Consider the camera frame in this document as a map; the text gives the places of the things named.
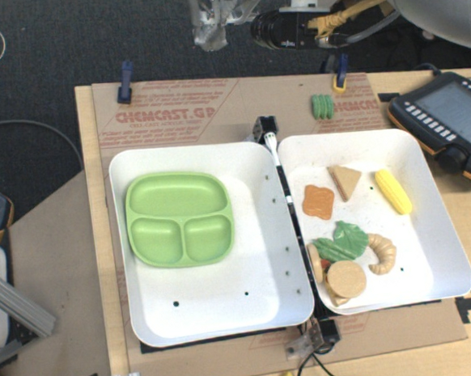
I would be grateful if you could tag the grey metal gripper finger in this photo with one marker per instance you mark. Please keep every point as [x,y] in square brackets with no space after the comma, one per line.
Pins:
[206,23]
[241,4]

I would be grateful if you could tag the brown cardboard board red print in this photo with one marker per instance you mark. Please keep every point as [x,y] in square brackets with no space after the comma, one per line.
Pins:
[229,102]

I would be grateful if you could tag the green ribbed toy vegetable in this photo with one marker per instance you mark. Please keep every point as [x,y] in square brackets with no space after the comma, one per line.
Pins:
[322,106]

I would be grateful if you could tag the green divided plate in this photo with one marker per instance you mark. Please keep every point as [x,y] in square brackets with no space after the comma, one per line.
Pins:
[175,196]

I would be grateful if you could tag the thin black and white rod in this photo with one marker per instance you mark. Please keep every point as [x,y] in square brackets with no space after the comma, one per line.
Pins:
[289,201]

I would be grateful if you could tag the tan triangular sandwich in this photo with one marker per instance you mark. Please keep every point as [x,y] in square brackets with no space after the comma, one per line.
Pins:
[346,180]

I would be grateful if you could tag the yellow corn cob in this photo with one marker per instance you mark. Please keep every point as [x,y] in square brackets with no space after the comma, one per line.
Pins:
[393,192]

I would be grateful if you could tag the green lettuce leaf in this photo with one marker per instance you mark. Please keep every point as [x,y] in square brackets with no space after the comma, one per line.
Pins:
[352,236]
[329,249]

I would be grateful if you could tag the round tan burger bun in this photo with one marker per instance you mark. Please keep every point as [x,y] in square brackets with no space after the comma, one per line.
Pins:
[347,278]
[315,262]

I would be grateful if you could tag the red tomato slice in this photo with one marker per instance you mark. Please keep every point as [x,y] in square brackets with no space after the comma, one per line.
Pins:
[325,264]

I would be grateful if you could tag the white plastic tray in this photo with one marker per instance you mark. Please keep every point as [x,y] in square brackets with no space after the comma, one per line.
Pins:
[228,297]
[419,250]

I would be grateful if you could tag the tan croissant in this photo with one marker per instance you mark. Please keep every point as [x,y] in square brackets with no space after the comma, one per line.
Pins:
[385,254]

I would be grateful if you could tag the yellow cheese slice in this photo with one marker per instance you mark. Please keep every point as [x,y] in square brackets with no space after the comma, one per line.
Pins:
[338,299]

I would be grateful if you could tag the black cylinder on white bracket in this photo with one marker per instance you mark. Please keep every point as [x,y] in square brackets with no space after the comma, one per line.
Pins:
[280,29]

